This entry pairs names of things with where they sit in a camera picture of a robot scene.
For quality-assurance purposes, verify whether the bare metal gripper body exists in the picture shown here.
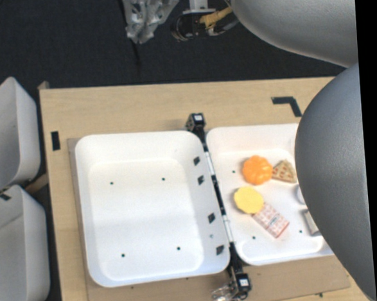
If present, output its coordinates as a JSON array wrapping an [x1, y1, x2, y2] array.
[[121, 0, 182, 46]]

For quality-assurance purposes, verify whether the thin black and white rod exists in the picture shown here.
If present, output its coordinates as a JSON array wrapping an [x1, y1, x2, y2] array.
[[193, 124, 241, 277]]

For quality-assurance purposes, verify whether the orange toy pumpkin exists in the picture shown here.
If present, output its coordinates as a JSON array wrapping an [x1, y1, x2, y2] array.
[[240, 153, 275, 187]]

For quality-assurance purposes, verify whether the white plastic tray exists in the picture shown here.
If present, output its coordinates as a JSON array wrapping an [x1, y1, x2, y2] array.
[[73, 125, 234, 290], [204, 119, 336, 270]]

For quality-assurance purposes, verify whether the toy pizza slice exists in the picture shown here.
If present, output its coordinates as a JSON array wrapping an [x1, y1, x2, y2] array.
[[270, 158, 299, 186]]

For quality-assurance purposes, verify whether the yellow round biscuit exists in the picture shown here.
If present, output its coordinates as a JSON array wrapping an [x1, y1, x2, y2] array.
[[232, 185, 266, 216]]

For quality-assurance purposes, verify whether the pink and white packet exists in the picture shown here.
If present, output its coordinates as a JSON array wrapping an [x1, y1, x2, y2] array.
[[250, 200, 292, 241]]

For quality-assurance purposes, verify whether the silver grey can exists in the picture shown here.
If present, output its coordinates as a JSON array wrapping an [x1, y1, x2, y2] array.
[[301, 208, 321, 237]]

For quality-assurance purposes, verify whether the black cylinder on white bracket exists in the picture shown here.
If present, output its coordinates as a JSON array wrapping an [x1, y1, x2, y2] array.
[[168, 0, 220, 43]]

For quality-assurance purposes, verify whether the black block with thin wires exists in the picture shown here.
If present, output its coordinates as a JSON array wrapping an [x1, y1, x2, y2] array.
[[233, 271, 254, 294], [184, 111, 207, 132]]

